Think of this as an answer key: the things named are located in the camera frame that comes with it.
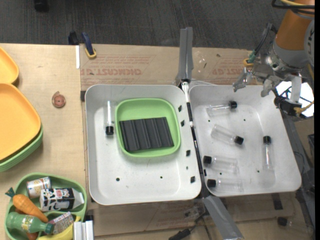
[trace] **vial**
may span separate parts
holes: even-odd
[[[239,178],[217,178],[206,181],[208,188],[217,192],[243,192],[243,182]]]
[[[293,234],[307,235],[308,237],[311,237],[314,233],[314,227],[312,225],[294,218],[278,217],[277,223],[280,228],[292,231]]]
[[[271,145],[271,137],[270,136],[264,136],[263,137],[263,165],[262,168],[264,170],[273,171],[274,167],[272,164],[272,145]]]
[[[110,100],[107,101],[106,111],[104,111],[105,134],[110,136],[114,134],[114,107]]]
[[[206,112],[210,117],[225,114],[237,108],[237,103],[233,100],[229,101],[227,104],[220,105],[209,105],[206,108]]]
[[[204,164],[211,164],[212,169],[219,172],[227,172],[236,174],[238,172],[238,160],[231,157],[225,156],[204,156]]]
[[[229,129],[226,129],[218,124],[215,124],[213,126],[211,131],[211,137],[229,144],[236,143],[238,145],[242,145],[242,143],[244,142],[244,138],[234,134]]]

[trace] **green tray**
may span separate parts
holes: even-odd
[[[73,218],[75,219],[77,216],[81,217],[81,221],[84,221],[85,215],[86,215],[86,209],[87,209],[87,192],[86,190],[76,181],[67,179],[65,177],[53,175],[53,174],[48,174],[48,173],[39,173],[39,172],[34,172],[30,173],[26,176],[24,176],[15,186],[14,192],[16,194],[24,194],[25,196],[28,197],[28,191],[27,191],[27,182],[28,181],[33,181],[36,179],[40,179],[43,177],[50,177],[51,179],[51,187],[54,188],[74,188],[75,190],[79,191],[83,195],[84,199],[84,204],[81,204],[80,206],[76,207],[75,209],[70,210],[71,214],[73,215]],[[36,206],[40,207],[40,202],[39,198],[32,198],[31,199],[33,203],[35,203]],[[5,214],[5,219],[8,216],[10,212],[15,211],[15,206],[12,203],[12,199],[9,202],[6,214]],[[66,213],[65,211],[46,211],[44,214],[48,217],[49,221]],[[11,229],[7,228],[6,224],[4,224],[4,229],[8,237],[12,240],[28,240],[27,235],[20,230],[17,229]]]
[[[42,143],[43,135],[44,129],[41,125],[39,133],[27,146],[20,149],[16,154],[13,154],[9,158],[0,161],[0,172],[10,169],[32,154]]]
[[[162,117],[166,117],[167,119],[173,146],[131,152],[125,149],[120,130],[120,121]],[[133,98],[120,102],[115,109],[115,128],[122,151],[132,157],[160,157],[170,155],[179,148],[181,143],[179,122],[175,109],[168,101],[161,98]]]

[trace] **toy carrot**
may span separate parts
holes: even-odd
[[[35,216],[44,223],[49,221],[43,212],[26,195],[16,194],[12,187],[5,194],[12,198],[13,205],[23,213]]]
[[[14,211],[18,214],[25,214],[23,211],[19,210],[18,208],[15,208]],[[39,236],[39,232],[35,232],[35,233],[26,232],[26,236],[28,237],[28,240],[36,240]]]

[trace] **white tray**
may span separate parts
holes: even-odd
[[[107,101],[160,98],[171,103],[179,122],[181,144],[170,155],[131,157],[117,135],[106,135]],[[101,205],[123,205],[194,199],[201,190],[200,173],[184,93],[173,85],[91,86],[85,93],[88,174],[91,197]]]
[[[237,92],[232,86],[196,85],[189,97],[201,156],[225,156],[237,159],[239,172],[225,173],[202,164],[207,179],[240,179],[243,191],[231,188],[209,191],[219,197],[291,192],[301,185],[301,175],[287,135],[281,112],[274,105],[275,95],[261,97],[262,86],[247,86]],[[209,117],[206,107],[230,100],[238,107],[228,115]],[[214,124],[232,130],[244,138],[242,145],[229,145],[211,137]],[[273,146],[274,173],[263,170],[263,136],[270,136]]]

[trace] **blue and yellow clamp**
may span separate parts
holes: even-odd
[[[89,59],[93,59],[97,56],[96,50],[92,47],[91,41],[89,36],[86,32],[81,33],[82,39],[85,44],[85,53],[89,57]]]

